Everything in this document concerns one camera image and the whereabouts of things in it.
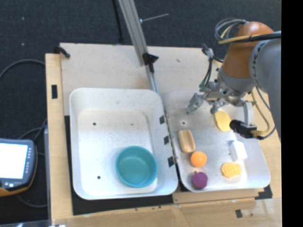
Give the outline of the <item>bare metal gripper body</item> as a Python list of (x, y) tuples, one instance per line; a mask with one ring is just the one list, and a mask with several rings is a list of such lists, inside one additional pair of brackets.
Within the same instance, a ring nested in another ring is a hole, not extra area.
[(217, 102), (223, 104), (231, 104), (233, 106), (242, 106), (245, 103), (245, 93), (238, 92), (226, 84), (208, 83), (204, 90), (203, 98), (208, 102)]

